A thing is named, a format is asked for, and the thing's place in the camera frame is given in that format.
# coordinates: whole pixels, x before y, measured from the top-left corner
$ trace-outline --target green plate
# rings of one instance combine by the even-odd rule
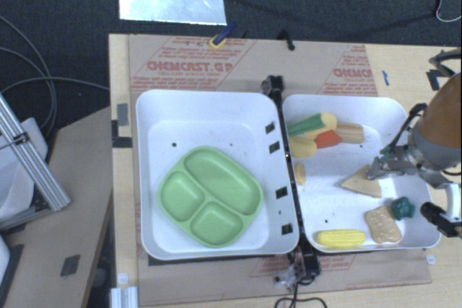
[[[167,173],[157,200],[186,234],[207,247],[225,247],[255,218],[263,191],[234,159],[215,148],[199,146]]]

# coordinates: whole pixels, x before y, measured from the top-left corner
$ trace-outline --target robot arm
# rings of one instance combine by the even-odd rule
[[[441,64],[442,61],[460,58],[461,49],[441,53],[430,59],[443,75],[450,77],[428,104],[412,108],[398,135],[376,157],[367,173],[369,179],[389,175],[418,175],[436,189],[444,189],[448,197],[448,210],[432,203],[420,208],[422,215],[448,237],[461,235],[460,183],[451,182],[442,173],[461,163],[461,73],[457,74]],[[411,128],[411,122],[419,120]],[[406,145],[398,140],[408,131]]]

